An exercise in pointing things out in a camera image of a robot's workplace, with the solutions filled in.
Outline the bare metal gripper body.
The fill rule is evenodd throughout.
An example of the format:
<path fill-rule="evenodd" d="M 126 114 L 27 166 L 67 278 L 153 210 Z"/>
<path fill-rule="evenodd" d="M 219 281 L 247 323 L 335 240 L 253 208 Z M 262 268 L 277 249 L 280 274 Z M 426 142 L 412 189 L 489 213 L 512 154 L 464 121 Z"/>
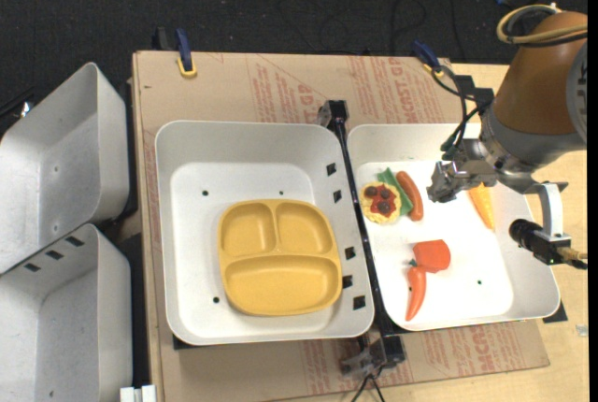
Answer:
<path fill-rule="evenodd" d="M 466 138 L 446 152 L 446 173 L 449 187 L 465 191 L 480 184 L 492 187 L 497 183 L 493 166 L 485 159 L 485 148 L 477 139 Z"/>

